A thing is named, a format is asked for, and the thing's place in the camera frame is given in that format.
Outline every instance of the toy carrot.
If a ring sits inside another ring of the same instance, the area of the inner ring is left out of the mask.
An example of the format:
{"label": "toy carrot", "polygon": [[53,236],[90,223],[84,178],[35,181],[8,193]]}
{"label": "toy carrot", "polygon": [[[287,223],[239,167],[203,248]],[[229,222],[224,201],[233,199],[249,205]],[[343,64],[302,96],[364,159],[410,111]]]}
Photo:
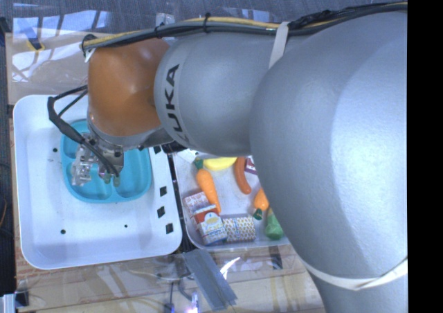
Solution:
{"label": "toy carrot", "polygon": [[254,218],[261,220],[263,218],[263,212],[269,208],[269,202],[264,194],[263,188],[260,188],[255,196],[254,207],[256,208],[253,214]]}
{"label": "toy carrot", "polygon": [[209,203],[216,205],[217,210],[221,213],[222,208],[220,207],[219,195],[215,189],[213,176],[209,171],[203,169],[203,161],[201,159],[196,159],[194,165],[198,169],[195,179],[197,180],[200,189],[205,193]]}
{"label": "toy carrot", "polygon": [[244,156],[239,156],[235,161],[234,165],[234,174],[235,180],[237,181],[237,185],[245,195],[249,195],[252,191],[251,186],[246,180],[246,176],[244,174],[244,165],[246,163],[246,158]]}

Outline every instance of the blue divided plate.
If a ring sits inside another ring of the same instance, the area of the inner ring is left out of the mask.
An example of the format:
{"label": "blue divided plate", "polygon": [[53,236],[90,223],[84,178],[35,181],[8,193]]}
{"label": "blue divided plate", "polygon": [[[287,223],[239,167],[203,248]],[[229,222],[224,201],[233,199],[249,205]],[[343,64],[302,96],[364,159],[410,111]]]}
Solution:
{"label": "blue divided plate", "polygon": [[[79,133],[89,133],[86,120],[76,121],[71,124]],[[85,202],[111,203],[137,199],[145,194],[152,182],[151,161],[147,149],[137,149],[125,152],[125,166],[120,173],[120,185],[115,187],[105,182],[98,176],[98,165],[91,169],[92,180],[83,186],[71,185],[71,165],[75,160],[78,144],[65,135],[62,136],[61,155],[63,165],[64,183],[69,192]]]}

